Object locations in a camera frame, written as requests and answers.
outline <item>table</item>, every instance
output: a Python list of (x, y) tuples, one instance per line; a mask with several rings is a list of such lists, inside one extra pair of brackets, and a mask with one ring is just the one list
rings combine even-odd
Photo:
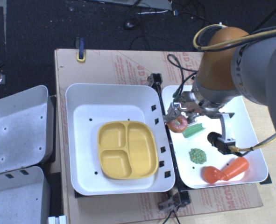
[[(86, 223), (145, 223), (160, 224), (166, 213), (156, 213), (154, 205), (161, 201), (162, 194), (125, 194), (90, 197), (75, 197), (71, 185), (69, 147), (66, 122), (65, 91), (74, 83), (96, 84), (144, 84), (151, 73), (161, 73), (163, 87), (180, 84), (179, 69), (170, 66), (167, 54), (176, 55), (182, 65), (196, 70), (202, 53), (159, 52), (159, 51), (116, 51), (86, 50), (84, 63), (77, 62), (76, 49), (57, 49), (55, 51), (55, 70), (57, 84), (58, 145), (61, 157), (61, 176), (64, 214), (70, 224)], [(265, 106), (244, 99), (258, 141), (262, 141), (275, 131)], [(244, 184), (232, 187), (230, 191), (248, 197), (248, 205), (242, 206), (235, 196), (236, 207), (225, 206), (222, 211), (211, 200), (211, 207), (204, 204), (206, 197), (214, 197), (212, 189), (192, 190), (193, 205), (187, 205), (178, 212), (184, 223), (274, 223), (276, 224), (276, 141), (262, 149), (269, 168), (272, 183)]]

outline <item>computer mouse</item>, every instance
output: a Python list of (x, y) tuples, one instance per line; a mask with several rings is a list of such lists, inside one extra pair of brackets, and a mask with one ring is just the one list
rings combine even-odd
[(140, 25), (140, 21), (136, 17), (131, 17), (125, 20), (123, 27), (125, 30), (133, 29)]

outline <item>white tray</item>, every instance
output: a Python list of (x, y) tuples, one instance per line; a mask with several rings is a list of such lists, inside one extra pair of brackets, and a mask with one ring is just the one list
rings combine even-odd
[[(167, 86), (162, 91), (163, 105), (165, 112), (170, 106), (172, 95), (178, 86)], [(184, 86), (184, 91), (190, 91), (191, 86)], [(234, 112), (231, 118), (232, 131), (236, 139), (236, 146), (240, 148), (251, 147), (258, 143), (254, 133), (251, 121), (241, 97), (235, 97), (225, 105), (222, 112)], [(257, 149), (244, 156), (250, 166), (249, 169), (234, 177), (229, 181), (217, 181), (215, 184), (206, 183), (203, 179), (203, 171), (206, 166), (214, 166), (220, 170), (232, 162), (237, 156), (233, 154), (223, 155), (217, 148), (213, 147), (207, 140), (210, 132), (221, 132), (221, 123), (219, 119), (210, 119), (206, 116), (198, 117), (198, 123), (202, 123), (205, 130), (185, 138), (182, 133), (171, 133), (173, 146), (175, 150), (178, 170), (182, 181), (190, 188), (208, 188), (216, 186), (226, 186), (233, 184), (244, 184), (252, 182), (262, 182), (268, 177), (268, 168), (265, 163), (261, 149)], [(200, 148), (206, 153), (207, 162), (196, 164), (190, 160), (189, 152), (192, 148)]]
[(46, 161), (53, 125), (54, 107), (43, 85), (0, 99), (0, 173)]
[(0, 224), (46, 224), (50, 187), (39, 167), (0, 174)]
[[(164, 192), (173, 187), (172, 157), (154, 89), (144, 85), (73, 84), (66, 91), (66, 106), (71, 182), (78, 193), (90, 196)], [(112, 179), (101, 170), (97, 133), (104, 123), (128, 119), (149, 126), (155, 137), (158, 161), (163, 161), (164, 166), (147, 178)]]

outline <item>table surface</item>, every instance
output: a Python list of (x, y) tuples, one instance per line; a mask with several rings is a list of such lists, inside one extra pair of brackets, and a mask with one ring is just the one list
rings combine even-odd
[[(111, 53), (112, 51), (99, 51), (99, 50), (86, 50), (86, 62), (79, 63), (76, 61), (76, 50), (74, 49), (58, 49), (55, 51), (55, 69), (56, 69), (56, 80), (57, 80), (57, 95), (58, 97), (58, 130), (57, 130), (57, 140), (59, 140), (59, 150), (58, 154), (61, 156), (61, 172), (62, 172), (62, 188), (63, 188), (63, 206), (64, 213), (67, 216), (68, 223), (70, 222), (70, 214), (74, 212), (74, 215), (81, 215), (80, 210), (75, 210), (71, 204), (71, 194), (68, 189), (69, 175), (68, 175), (68, 165), (66, 160), (65, 150), (68, 147), (64, 146), (64, 140), (66, 140), (66, 135), (63, 133), (64, 116), (62, 116), (62, 102), (64, 102), (64, 95), (67, 87), (74, 83), (105, 83), (105, 84), (143, 84), (146, 82), (145, 78), (150, 73), (160, 73), (161, 71), (165, 74), (165, 85), (175, 85), (179, 84), (180, 80), (176, 79), (176, 76), (172, 76), (171, 72), (174, 70), (168, 70), (161, 66), (161, 63), (166, 62), (166, 54), (168, 52), (150, 52), (150, 51), (114, 51), (114, 53), (120, 52), (127, 57), (127, 60), (118, 59), (118, 56), (114, 58)], [(196, 69), (201, 60), (202, 54), (200, 53), (174, 53), (177, 57), (184, 58), (188, 54), (190, 60), (190, 67)], [(112, 70), (100, 69), (101, 65), (107, 62), (108, 57), (110, 57), (112, 62)], [(132, 77), (128, 77), (123, 74), (121, 65), (127, 65), (128, 67), (135, 66), (134, 69), (137, 74)], [(267, 107), (254, 104), (246, 99), (243, 99), (245, 106), (247, 108), (249, 117), (252, 122), (255, 134), (258, 141), (263, 141), (269, 136), (275, 133), (274, 127), (272, 125), (269, 112)], [(239, 224), (239, 223), (273, 223), (276, 224), (276, 141), (262, 149), (266, 164), (269, 169), (269, 174), (272, 183), (260, 185), (257, 184), (257, 188), (262, 200), (262, 207), (249, 208), (242, 210), (231, 210), (225, 212), (215, 212), (209, 214), (201, 215), (190, 215), (185, 217), (179, 217), (179, 221), (182, 224), (185, 223), (197, 223), (197, 224), (210, 224), (210, 223), (223, 223), (223, 224)], [(160, 224), (163, 222), (161, 220), (150, 220), (144, 222), (134, 222), (134, 223), (144, 223), (144, 224)], [(177, 223), (175, 218), (171, 218), (167, 223)]]

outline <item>toy donut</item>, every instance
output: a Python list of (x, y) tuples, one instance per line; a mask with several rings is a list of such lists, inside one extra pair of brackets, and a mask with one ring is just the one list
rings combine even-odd
[(168, 128), (175, 133), (182, 133), (188, 126), (185, 116), (180, 115), (177, 119), (171, 120), (167, 124)]

